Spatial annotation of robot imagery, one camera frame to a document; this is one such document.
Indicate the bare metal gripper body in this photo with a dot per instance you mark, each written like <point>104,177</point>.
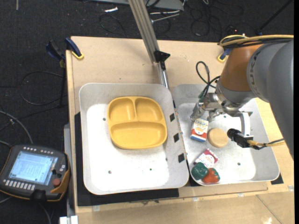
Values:
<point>218,104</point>

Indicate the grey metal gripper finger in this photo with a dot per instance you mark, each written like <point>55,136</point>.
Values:
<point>197,112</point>
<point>213,115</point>

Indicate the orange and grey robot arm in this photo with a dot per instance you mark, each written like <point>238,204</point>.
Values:
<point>268,73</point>

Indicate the white red blue carton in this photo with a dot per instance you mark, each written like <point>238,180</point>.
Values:
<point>199,130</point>

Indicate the tan round biscuit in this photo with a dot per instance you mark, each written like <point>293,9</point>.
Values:
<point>217,137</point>

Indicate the pink and white packet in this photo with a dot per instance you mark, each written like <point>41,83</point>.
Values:
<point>206,158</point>

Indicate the white plastic tray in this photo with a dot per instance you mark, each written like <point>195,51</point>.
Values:
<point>130,167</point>
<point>238,157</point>

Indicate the green toy pepper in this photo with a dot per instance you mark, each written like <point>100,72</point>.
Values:
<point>198,170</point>

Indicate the red toy pepper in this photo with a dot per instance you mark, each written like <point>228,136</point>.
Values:
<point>212,177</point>

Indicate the yellow divided plate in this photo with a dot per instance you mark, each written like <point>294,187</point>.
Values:
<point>137,129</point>

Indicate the pale wood board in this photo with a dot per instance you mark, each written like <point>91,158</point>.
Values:
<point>116,64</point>

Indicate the black cylinder on white bracket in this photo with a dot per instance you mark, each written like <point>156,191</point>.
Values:
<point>240,137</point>

